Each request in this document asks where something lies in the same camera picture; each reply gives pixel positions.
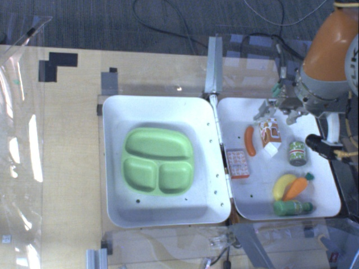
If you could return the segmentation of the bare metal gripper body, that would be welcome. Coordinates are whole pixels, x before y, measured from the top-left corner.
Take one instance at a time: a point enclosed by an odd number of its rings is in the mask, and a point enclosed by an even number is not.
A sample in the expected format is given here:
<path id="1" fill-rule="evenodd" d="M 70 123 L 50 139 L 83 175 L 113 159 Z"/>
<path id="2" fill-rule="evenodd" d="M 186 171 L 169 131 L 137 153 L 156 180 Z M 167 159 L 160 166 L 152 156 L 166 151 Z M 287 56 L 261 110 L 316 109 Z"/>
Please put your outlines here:
<path id="1" fill-rule="evenodd" d="M 301 81 L 281 78 L 276 84 L 276 106 L 284 114 L 308 114 L 309 98 L 310 92 Z"/>

